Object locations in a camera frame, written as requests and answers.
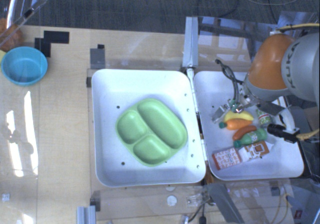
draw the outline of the white tray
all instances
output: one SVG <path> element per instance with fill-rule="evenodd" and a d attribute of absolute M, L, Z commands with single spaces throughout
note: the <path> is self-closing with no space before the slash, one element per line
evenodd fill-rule
<path fill-rule="evenodd" d="M 239 80 L 243 80 L 245 75 L 243 72 L 235 73 Z M 218 123 L 213 123 L 212 116 L 220 105 L 233 98 L 233 85 L 220 71 L 201 71 L 194 77 L 194 86 L 209 166 L 217 178 L 224 181 L 280 179 L 298 177 L 303 173 L 304 162 L 298 144 L 285 142 L 283 138 L 270 134 L 268 139 L 276 143 L 271 152 L 262 159 L 217 170 L 212 153 L 232 147 L 234 131 L 220 129 Z M 246 110 L 256 116 L 256 107 Z"/>
<path fill-rule="evenodd" d="M 117 137 L 116 121 L 135 103 L 155 98 L 182 121 L 188 139 L 167 162 L 148 167 Z M 108 187 L 187 184 L 202 180 L 206 165 L 189 79 L 178 71 L 101 69 L 92 77 L 96 175 Z"/>

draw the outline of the metal bar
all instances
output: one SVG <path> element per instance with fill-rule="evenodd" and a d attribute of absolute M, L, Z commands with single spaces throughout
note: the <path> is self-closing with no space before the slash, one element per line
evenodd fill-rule
<path fill-rule="evenodd" d="M 186 17 L 183 49 L 183 68 L 198 66 L 198 18 Z"/>
<path fill-rule="evenodd" d="M 195 110 L 195 113 L 197 114 L 197 113 L 199 113 L 199 108 L 198 108 L 198 101 L 197 101 L 196 89 L 195 89 L 195 84 L 194 84 L 194 77 L 195 77 L 194 70 L 192 68 L 188 68 L 186 70 L 186 75 L 190 80 L 192 98 L 193 98 L 193 102 L 194 102 L 194 110 Z"/>
<path fill-rule="evenodd" d="M 224 184 L 212 183 L 207 185 L 207 189 L 227 223 L 245 223 Z"/>
<path fill-rule="evenodd" d="M 77 224 L 96 224 L 96 207 L 78 207 L 76 211 Z"/>

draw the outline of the label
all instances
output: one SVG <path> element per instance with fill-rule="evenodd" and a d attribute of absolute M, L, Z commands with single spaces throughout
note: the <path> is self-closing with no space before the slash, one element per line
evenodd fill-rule
<path fill-rule="evenodd" d="M 301 220 L 302 213 L 303 213 L 302 210 L 296 210 L 293 218 L 294 218 L 295 220 Z"/>
<path fill-rule="evenodd" d="M 218 170 L 241 163 L 241 159 L 235 148 L 230 148 L 218 153 L 214 153 L 212 155 L 212 158 Z"/>
<path fill-rule="evenodd" d="M 262 157 L 270 152 L 272 145 L 265 142 L 264 140 L 257 143 L 244 146 L 239 150 L 239 155 L 243 162 L 246 162 L 250 159 L 255 159 Z"/>
<path fill-rule="evenodd" d="M 258 135 L 254 131 L 249 132 L 248 135 L 251 137 L 252 143 L 255 143 L 259 140 Z"/>
<path fill-rule="evenodd" d="M 272 123 L 272 118 L 268 113 L 257 109 L 256 114 L 258 116 L 259 124 L 261 127 L 266 128 L 269 124 Z"/>

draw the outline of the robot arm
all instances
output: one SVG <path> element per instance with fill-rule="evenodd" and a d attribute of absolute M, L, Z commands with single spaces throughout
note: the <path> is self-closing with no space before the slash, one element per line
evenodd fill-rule
<path fill-rule="evenodd" d="M 285 34 L 268 37 L 258 50 L 243 82 L 244 107 L 257 105 L 276 115 L 272 101 L 295 95 L 319 108 L 319 33 L 294 40 Z"/>

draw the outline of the banana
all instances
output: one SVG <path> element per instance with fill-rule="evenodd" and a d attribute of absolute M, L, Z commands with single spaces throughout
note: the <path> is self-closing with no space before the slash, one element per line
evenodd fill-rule
<path fill-rule="evenodd" d="M 319 132 L 319 129 L 316 129 L 316 130 L 311 131 L 311 132 L 300 133 L 300 134 L 298 134 L 296 137 L 297 137 L 300 141 L 304 141 L 304 140 L 307 140 L 307 139 L 311 138 L 313 135 L 316 135 L 318 132 Z"/>
<path fill-rule="evenodd" d="M 249 121 L 253 121 L 254 117 L 252 114 L 250 114 L 248 111 L 242 111 L 241 113 L 233 113 L 232 111 L 228 111 L 223 118 L 223 121 L 226 122 L 230 119 L 234 119 L 234 118 L 241 118 L 241 119 L 245 119 L 245 120 L 249 120 Z"/>

